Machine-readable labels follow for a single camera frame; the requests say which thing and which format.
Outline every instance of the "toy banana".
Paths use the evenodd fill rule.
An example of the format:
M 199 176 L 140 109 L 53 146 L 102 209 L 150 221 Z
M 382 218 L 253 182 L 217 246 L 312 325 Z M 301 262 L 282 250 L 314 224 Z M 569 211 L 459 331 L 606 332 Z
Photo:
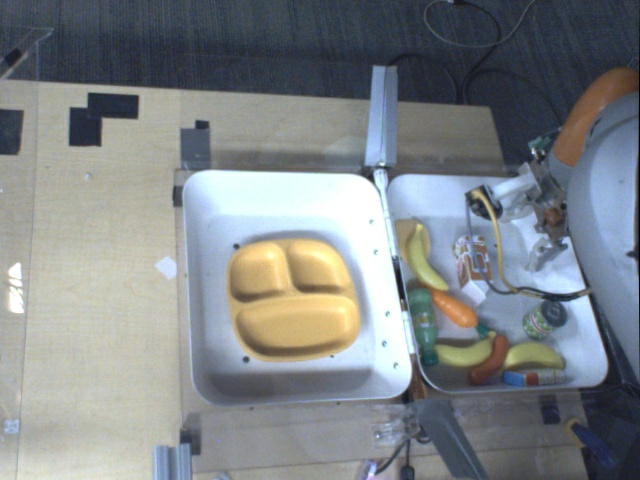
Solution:
M 454 347 L 453 345 L 437 344 L 435 346 L 441 364 L 468 368 L 485 361 L 491 355 L 492 342 L 496 333 L 491 331 L 486 338 L 468 347 Z
M 544 367 L 562 370 L 564 359 L 551 347 L 543 343 L 526 342 L 514 345 L 507 352 L 502 367 L 514 370 L 523 367 Z
M 422 224 L 416 224 L 416 230 L 409 240 L 409 245 L 407 247 L 409 265 L 411 265 L 411 270 L 413 270 L 413 273 L 418 278 L 418 281 L 424 283 L 430 288 L 435 288 L 437 290 L 446 292 L 449 289 L 449 285 L 444 279 L 442 279 L 440 274 L 433 270 L 433 267 L 429 265 L 427 259 L 424 256 L 424 252 L 422 249 L 423 229 L 424 226 Z

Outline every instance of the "wooden tabletop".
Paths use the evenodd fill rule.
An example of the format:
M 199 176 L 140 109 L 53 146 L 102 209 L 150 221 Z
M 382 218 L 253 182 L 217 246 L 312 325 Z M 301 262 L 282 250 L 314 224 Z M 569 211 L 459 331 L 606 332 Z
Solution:
M 27 82 L 2 82 L 1 88 L 0 108 L 24 109 L 26 125 L 23 152 L 0 157 L 0 186 L 14 187 L 5 191 L 11 199 L 0 199 L 7 206 L 0 218 L 22 212 L 16 218 L 30 222 L 32 214 L 33 229 L 32 237 L 30 227 L 2 231 L 6 243 L 22 244 L 0 251 L 0 260 L 4 266 L 24 259 L 28 303 L 18 462 L 13 469 L 0 466 L 0 473 L 14 478 L 17 469 L 20 480 L 151 478 L 154 446 L 175 445 L 182 424 L 177 282 L 156 267 L 165 258 L 176 260 L 172 189 L 180 129 L 209 122 L 214 166 L 283 169 L 301 161 L 296 167 L 306 162 L 322 169 L 338 157 L 345 165 L 357 163 L 368 102 Z M 71 147 L 69 109 L 86 108 L 89 92 L 138 95 L 139 115 L 103 119 L 101 147 Z M 486 108 L 401 103 L 398 135 L 399 171 L 501 169 Z M 29 172 L 35 179 L 25 181 Z M 17 195 L 25 183 L 31 183 L 31 199 Z M 21 346 L 18 336 L 13 347 Z M 516 423 L 503 425 L 501 433 L 487 423 L 489 409 L 465 412 L 465 403 L 471 402 L 461 401 L 458 410 L 492 478 L 523 471 L 527 478 L 586 478 L 579 450 L 560 425 L 543 426 L 532 416 L 535 407 L 524 420 L 514 407 Z M 565 413 L 581 410 L 575 397 L 562 404 Z M 233 420 L 215 423 L 234 432 Z M 331 428 L 326 432 L 326 439 L 335 439 Z M 508 432 L 524 432 L 530 445 L 516 439 L 509 446 Z M 379 449 L 373 458 L 391 450 Z M 251 453 L 238 441 L 235 464 Z M 415 455 L 419 478 L 448 478 L 433 445 Z M 230 474 L 233 480 L 351 479 L 360 464 Z M 195 478 L 209 480 L 212 471 Z M 390 469 L 386 478 L 393 474 Z

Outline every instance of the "green can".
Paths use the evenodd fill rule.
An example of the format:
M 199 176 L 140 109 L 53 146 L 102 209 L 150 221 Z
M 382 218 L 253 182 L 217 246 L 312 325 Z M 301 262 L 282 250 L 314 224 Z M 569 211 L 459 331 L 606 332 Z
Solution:
M 524 332 L 534 340 L 543 340 L 554 329 L 567 323 L 567 310 L 561 302 L 545 300 L 533 311 L 524 315 Z

